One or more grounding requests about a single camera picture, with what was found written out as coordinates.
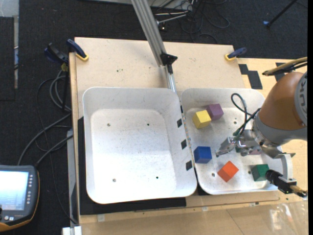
black bracket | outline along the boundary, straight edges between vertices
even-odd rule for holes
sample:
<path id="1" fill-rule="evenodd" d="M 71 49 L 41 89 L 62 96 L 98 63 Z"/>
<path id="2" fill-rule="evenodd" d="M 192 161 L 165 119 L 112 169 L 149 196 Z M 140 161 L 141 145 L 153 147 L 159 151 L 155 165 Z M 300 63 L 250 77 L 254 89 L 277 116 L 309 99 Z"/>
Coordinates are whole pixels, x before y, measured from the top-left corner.
<path id="1" fill-rule="evenodd" d="M 167 66 L 167 70 L 170 74 L 173 74 L 173 67 L 172 64 L 177 60 L 176 56 L 170 55 L 170 54 L 166 54 L 166 53 L 162 53 L 160 55 L 162 63 L 164 66 Z"/>

black floor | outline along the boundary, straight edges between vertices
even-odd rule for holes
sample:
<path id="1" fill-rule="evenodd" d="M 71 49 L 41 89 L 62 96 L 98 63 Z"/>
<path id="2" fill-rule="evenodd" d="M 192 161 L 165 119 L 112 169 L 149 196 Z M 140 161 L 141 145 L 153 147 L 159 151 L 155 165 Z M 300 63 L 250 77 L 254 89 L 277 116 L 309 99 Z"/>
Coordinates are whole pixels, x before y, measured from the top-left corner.
<path id="1" fill-rule="evenodd" d="M 164 41 L 233 45 L 235 49 L 246 47 L 247 52 L 242 57 L 305 57 L 308 55 L 308 0 L 298 0 L 271 28 L 263 25 L 263 21 L 270 21 L 290 1 L 202 0 L 200 8 L 194 8 L 197 10 L 195 16 L 191 14 L 185 19 L 170 21 L 161 36 Z M 155 13 L 164 11 L 153 9 Z M 190 35 L 190 25 L 192 31 L 196 30 L 193 19 L 198 21 L 199 27 L 201 18 L 202 27 Z M 16 165 L 25 146 L 42 130 L 37 109 L 38 87 L 45 80 L 55 78 L 60 70 L 59 65 L 44 56 L 44 48 L 50 42 L 66 52 L 66 40 L 79 36 L 145 40 L 131 5 L 81 0 L 20 0 L 19 25 L 19 88 L 15 90 L 15 100 L 0 101 L 0 163 L 5 165 Z M 44 126 L 65 116 L 49 97 L 50 82 L 43 85 L 38 96 Z M 61 125 L 71 125 L 70 118 Z M 51 129 L 47 134 L 49 147 L 64 139 L 66 132 L 65 127 Z M 44 136 L 39 138 L 38 144 L 47 149 Z M 22 164 L 34 164 L 42 154 L 33 144 Z M 39 166 L 40 202 L 32 222 L 3 234 L 59 235 L 63 227 L 69 226 L 69 219 L 56 197 L 51 164 L 60 201 L 68 212 L 67 150 L 64 147 L 52 153 L 51 159 L 46 157 Z"/>

handheld device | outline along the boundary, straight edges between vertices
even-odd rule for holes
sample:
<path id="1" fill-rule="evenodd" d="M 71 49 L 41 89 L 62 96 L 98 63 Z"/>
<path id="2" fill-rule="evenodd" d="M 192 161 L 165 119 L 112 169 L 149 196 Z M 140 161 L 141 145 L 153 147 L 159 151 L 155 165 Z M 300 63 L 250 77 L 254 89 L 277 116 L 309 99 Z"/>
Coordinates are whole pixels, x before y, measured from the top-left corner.
<path id="1" fill-rule="evenodd" d="M 0 165 L 0 232 L 29 223 L 39 200 L 39 174 L 32 165 Z"/>

